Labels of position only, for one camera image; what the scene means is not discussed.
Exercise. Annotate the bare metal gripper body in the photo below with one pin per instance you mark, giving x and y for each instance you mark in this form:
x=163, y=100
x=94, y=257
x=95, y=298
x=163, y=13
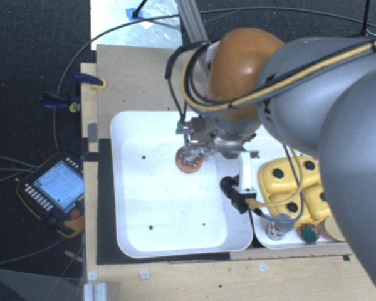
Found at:
x=221, y=143

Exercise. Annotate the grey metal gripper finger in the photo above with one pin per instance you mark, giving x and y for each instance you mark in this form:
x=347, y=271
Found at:
x=200, y=154
x=189, y=150

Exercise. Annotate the brown doughnut with sprinkles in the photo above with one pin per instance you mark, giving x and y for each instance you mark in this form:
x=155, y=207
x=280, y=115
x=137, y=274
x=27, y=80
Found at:
x=189, y=167

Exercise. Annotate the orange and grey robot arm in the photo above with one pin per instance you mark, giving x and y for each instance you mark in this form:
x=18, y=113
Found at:
x=300, y=105

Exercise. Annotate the white plastic tray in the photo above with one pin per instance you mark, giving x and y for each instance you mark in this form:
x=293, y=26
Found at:
x=261, y=230
x=163, y=199

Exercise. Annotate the brown cardboard board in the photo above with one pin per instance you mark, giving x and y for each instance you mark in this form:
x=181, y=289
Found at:
x=128, y=83

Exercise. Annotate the white and red small can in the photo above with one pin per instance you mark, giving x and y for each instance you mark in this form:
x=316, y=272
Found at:
x=273, y=233

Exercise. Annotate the beige toy bread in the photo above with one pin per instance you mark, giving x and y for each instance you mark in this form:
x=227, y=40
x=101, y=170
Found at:
x=333, y=230

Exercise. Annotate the black cylinder on white bracket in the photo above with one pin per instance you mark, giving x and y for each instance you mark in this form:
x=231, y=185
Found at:
x=245, y=171

